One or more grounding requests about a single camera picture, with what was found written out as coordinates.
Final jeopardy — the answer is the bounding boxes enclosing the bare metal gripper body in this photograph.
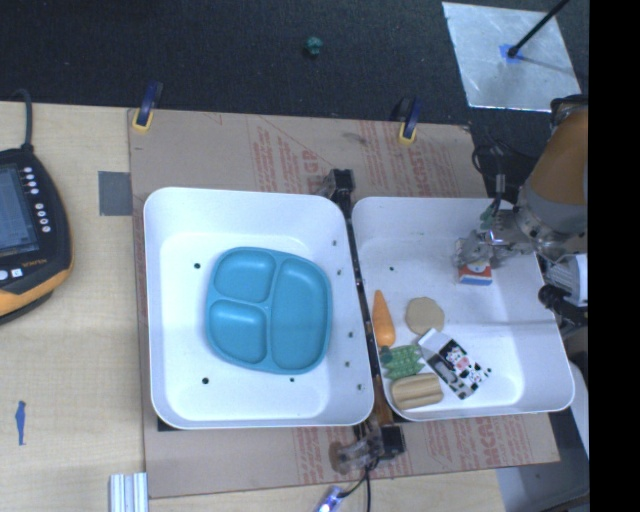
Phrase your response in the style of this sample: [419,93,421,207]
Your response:
[478,208,560,263]

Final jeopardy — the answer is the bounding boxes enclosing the red white blue carton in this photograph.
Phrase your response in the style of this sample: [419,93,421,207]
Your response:
[457,261,494,287]

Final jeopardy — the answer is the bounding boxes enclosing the white plastic tray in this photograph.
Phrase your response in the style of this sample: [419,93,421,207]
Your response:
[142,186,376,431]
[350,195,576,423]

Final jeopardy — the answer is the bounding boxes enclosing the tan round biscuit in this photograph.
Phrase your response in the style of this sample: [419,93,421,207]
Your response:
[404,296,446,334]

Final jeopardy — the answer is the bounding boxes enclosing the orange carrot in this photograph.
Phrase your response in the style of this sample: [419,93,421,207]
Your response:
[371,289,398,349]

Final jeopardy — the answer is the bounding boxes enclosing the thin black rod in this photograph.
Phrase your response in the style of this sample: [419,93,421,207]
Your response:
[341,197,392,429]

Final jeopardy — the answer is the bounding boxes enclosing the cow print milk carton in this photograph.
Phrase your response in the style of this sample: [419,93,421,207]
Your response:
[416,327,492,401]

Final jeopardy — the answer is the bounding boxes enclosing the green pea pods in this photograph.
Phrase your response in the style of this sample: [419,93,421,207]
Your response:
[379,343,424,380]

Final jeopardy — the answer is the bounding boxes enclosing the tan bread roll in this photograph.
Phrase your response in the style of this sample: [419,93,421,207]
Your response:
[390,372,446,412]

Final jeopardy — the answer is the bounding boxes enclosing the blue divided plate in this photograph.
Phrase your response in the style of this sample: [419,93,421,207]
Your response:
[204,246,334,377]

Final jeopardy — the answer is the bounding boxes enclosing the brown cardboard board red print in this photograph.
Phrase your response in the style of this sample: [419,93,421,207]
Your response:
[126,107,562,500]

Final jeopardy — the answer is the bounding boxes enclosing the black cylinder on white bracket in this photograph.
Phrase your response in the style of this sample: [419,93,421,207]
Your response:
[537,252,589,324]

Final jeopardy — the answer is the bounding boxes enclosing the black block with thin wires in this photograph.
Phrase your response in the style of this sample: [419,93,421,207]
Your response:
[327,168,357,202]
[378,423,407,460]

